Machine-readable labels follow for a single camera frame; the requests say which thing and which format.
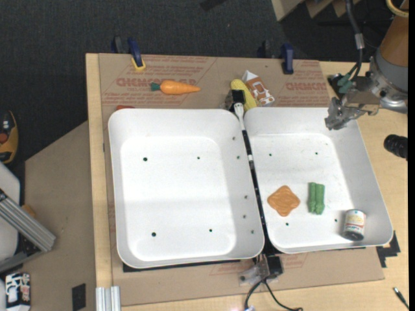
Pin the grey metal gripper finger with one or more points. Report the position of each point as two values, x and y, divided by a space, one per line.
350 114
332 117

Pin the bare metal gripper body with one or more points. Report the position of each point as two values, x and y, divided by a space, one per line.
364 96

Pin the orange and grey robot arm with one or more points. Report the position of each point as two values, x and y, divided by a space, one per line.
394 45

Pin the white plastic tray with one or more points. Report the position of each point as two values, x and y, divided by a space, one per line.
178 186
311 160

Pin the orange and white carton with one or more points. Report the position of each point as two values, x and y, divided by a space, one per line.
259 91

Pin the green asparagus bundle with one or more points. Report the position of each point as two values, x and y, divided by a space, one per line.
316 198

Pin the thin black and white rod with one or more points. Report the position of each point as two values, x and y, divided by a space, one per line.
249 155

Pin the yellow corn cob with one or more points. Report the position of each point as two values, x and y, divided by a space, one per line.
241 87

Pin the orange biscuit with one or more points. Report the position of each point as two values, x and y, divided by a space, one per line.
283 201

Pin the small white can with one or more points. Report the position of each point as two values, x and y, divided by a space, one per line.
354 223

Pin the brown cardboard board red print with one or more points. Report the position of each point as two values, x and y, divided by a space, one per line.
201 68

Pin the orange carrot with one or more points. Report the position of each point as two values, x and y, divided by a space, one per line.
176 87

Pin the black and white carton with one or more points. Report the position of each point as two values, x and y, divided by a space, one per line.
17 290

